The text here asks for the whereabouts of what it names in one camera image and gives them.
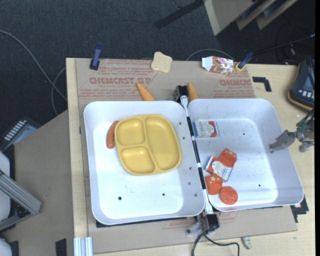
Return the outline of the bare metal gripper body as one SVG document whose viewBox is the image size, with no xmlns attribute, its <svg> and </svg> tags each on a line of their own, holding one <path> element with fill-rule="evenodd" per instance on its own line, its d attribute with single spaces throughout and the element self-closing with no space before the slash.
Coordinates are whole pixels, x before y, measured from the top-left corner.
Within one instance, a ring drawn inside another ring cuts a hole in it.
<svg viewBox="0 0 320 256">
<path fill-rule="evenodd" d="M 296 138 L 303 144 L 303 145 L 314 145 L 315 144 L 315 136 L 314 136 L 315 129 L 310 126 L 304 124 L 301 127 L 296 129 Z"/>
</svg>

